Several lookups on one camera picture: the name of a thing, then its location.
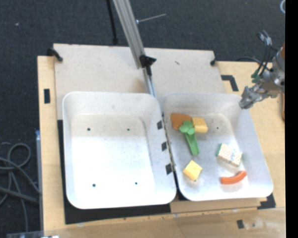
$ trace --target yellow sponge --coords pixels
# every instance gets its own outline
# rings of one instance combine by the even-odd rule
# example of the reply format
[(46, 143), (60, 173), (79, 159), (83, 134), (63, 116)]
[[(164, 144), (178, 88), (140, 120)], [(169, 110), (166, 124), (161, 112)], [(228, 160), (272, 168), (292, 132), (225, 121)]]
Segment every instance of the yellow sponge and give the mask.
[(183, 173), (188, 178), (195, 181), (200, 175), (201, 171), (202, 171), (202, 168), (197, 163), (195, 163), (194, 161), (190, 161), (190, 163), (183, 170)]
[(208, 126), (202, 117), (192, 117), (193, 127), (195, 132), (207, 133)]

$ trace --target yellow cube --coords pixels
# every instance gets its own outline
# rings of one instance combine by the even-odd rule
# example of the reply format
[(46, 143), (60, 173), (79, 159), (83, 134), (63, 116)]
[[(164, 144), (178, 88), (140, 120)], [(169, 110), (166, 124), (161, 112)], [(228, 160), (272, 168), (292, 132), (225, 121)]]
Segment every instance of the yellow cube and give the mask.
[(199, 177), (201, 171), (202, 171), (202, 168), (196, 162), (190, 161), (190, 163), (183, 170), (183, 173), (188, 178), (195, 181)]
[(192, 123), (195, 128), (195, 132), (207, 133), (208, 126), (202, 117), (192, 117)]

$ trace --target white tray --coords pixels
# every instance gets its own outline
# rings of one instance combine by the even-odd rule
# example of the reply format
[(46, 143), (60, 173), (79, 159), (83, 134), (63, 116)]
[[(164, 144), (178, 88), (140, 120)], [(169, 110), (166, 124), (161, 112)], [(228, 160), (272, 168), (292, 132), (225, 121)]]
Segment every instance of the white tray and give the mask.
[(176, 195), (157, 99), (71, 92), (63, 100), (66, 192), (80, 209), (158, 205)]
[[(273, 183), (249, 110), (242, 110), (239, 100), (239, 96), (229, 94), (171, 94), (165, 97), (163, 111), (170, 150), (179, 189), (187, 199), (259, 198), (272, 193)], [(184, 134), (173, 129), (172, 113), (205, 119), (208, 132), (196, 133), (199, 155), (193, 156)], [(221, 143), (243, 152), (239, 167), (216, 158)], [(203, 168), (196, 181), (182, 173), (191, 160)], [(231, 177), (240, 170), (247, 172), (243, 181), (230, 185), (220, 183), (220, 177)]]

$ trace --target orange sausage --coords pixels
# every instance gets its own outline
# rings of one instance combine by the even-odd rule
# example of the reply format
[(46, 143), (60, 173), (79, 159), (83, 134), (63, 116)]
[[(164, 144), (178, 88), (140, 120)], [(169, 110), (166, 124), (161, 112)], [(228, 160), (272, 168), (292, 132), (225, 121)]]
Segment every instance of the orange sausage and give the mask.
[(245, 178), (247, 175), (246, 171), (240, 171), (233, 177), (221, 177), (222, 184), (233, 184), (237, 183)]

